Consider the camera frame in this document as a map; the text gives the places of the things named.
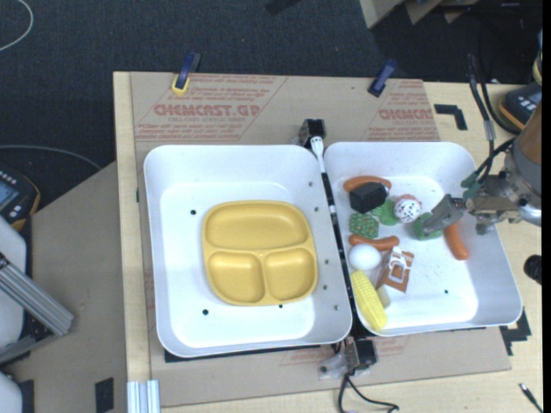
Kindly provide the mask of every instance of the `toy sausage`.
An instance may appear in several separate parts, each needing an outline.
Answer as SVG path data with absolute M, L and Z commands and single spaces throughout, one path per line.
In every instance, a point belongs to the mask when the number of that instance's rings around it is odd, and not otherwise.
M 459 226 L 457 225 L 457 222 L 444 228 L 443 232 L 444 237 L 446 238 L 446 242 L 448 243 L 448 246 L 454 257 L 457 260 L 467 260 L 469 257 L 469 252 L 467 247 L 461 240 L 461 236 L 459 235 Z
M 365 185 L 366 183 L 370 182 L 377 182 L 382 183 L 385 187 L 390 189 L 392 187 L 392 184 L 387 179 L 383 179 L 382 177 L 378 176 L 357 176 L 352 177 L 348 181 L 346 181 L 343 185 L 344 191 L 353 191 L 356 188 L 361 187 L 362 185 Z
M 371 246 L 374 246 L 379 251 L 391 250 L 394 246 L 399 245 L 399 238 L 397 238 L 396 236 L 376 238 L 372 240 L 370 238 L 358 236 L 357 234 L 352 234 L 348 238 L 348 241 L 352 246 L 356 246 L 357 244 L 360 244 L 360 243 L 367 243 L 367 244 L 370 244 Z

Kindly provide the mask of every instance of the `white tray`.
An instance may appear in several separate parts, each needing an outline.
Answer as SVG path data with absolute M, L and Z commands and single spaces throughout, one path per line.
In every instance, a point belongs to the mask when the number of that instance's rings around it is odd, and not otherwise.
M 158 337 L 200 357 L 339 342 L 352 315 L 317 161 L 296 145 L 163 145 L 145 159 Z M 234 200 L 282 200 L 306 216 L 318 257 L 312 294 L 237 306 L 211 290 L 202 259 L 207 211 Z
M 392 183 L 390 198 L 413 194 L 430 211 L 450 193 L 461 197 L 461 181 L 475 170 L 471 156 L 451 143 L 337 143 L 325 152 L 345 253 L 350 245 L 349 195 L 343 183 L 355 176 L 380 176 Z M 522 302 L 497 231 L 476 234 L 475 219 L 460 221 L 461 239 L 470 252 L 456 260 L 443 237 L 419 241 L 412 225 L 380 226 L 380 237 L 395 235 L 400 248 L 415 255 L 406 295 L 387 308 L 380 336 L 457 330 L 517 321 Z M 369 273 L 375 283 L 379 269 Z M 362 323 L 369 323 L 360 315 Z

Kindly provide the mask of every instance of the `egg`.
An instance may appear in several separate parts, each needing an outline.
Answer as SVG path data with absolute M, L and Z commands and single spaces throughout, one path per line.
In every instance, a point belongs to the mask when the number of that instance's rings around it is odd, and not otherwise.
M 374 246 L 360 243 L 353 246 L 349 252 L 350 266 L 354 269 L 369 271 L 381 263 L 381 253 Z

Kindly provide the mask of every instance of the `black floor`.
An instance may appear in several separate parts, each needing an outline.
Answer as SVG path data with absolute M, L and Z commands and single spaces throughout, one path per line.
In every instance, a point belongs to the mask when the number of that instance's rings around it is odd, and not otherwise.
M 403 6 L 368 30 L 358 0 L 24 0 L 29 35 L 0 50 L 0 162 L 42 192 L 44 206 L 115 160 L 113 71 L 179 70 L 188 50 L 201 71 L 465 82 L 467 54 L 487 81 L 527 83 L 539 48 L 542 0 L 482 0 L 448 24 L 437 12 L 413 26 Z M 0 0 L 0 49 L 28 25 Z

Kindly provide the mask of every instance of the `white cable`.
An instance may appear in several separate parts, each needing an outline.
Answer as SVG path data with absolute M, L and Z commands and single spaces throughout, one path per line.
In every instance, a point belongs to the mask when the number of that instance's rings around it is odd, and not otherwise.
M 12 41 L 11 43 L 9 43 L 5 46 L 0 46 L 0 52 L 5 51 L 9 47 L 12 47 L 12 46 L 16 45 L 17 43 L 19 43 L 21 40 L 23 40 L 28 35 L 29 32 L 31 32 L 31 29 L 33 28 L 34 15 L 33 15 L 33 10 L 31 9 L 31 7 L 26 2 L 24 2 L 23 0 L 15 0 L 15 1 L 21 3 L 27 9 L 28 14 L 30 15 L 30 21 L 29 21 L 29 24 L 28 24 L 28 28 L 23 33 L 23 35 L 21 35 L 17 40 Z

